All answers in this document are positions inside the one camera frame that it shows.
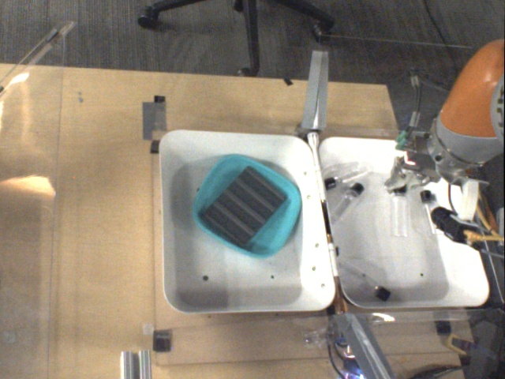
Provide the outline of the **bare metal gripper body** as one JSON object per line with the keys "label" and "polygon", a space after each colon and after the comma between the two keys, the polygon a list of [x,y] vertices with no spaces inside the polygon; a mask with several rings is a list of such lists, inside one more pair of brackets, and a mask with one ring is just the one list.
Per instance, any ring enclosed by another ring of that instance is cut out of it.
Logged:
{"label": "bare metal gripper body", "polygon": [[440,181],[436,167],[443,159],[443,149],[435,132],[409,132],[404,150],[404,171],[417,172],[421,183]]}

